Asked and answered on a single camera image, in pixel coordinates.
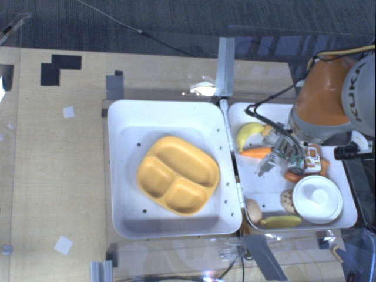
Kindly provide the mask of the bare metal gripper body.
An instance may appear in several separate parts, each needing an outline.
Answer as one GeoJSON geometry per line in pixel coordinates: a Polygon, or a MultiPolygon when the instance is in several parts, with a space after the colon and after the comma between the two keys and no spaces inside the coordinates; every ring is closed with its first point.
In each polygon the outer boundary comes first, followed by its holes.
{"type": "Polygon", "coordinates": [[[278,158],[285,160],[289,165],[303,165],[305,153],[298,140],[294,137],[291,129],[273,129],[271,135],[276,136],[276,141],[272,144],[272,153],[278,158]]]}

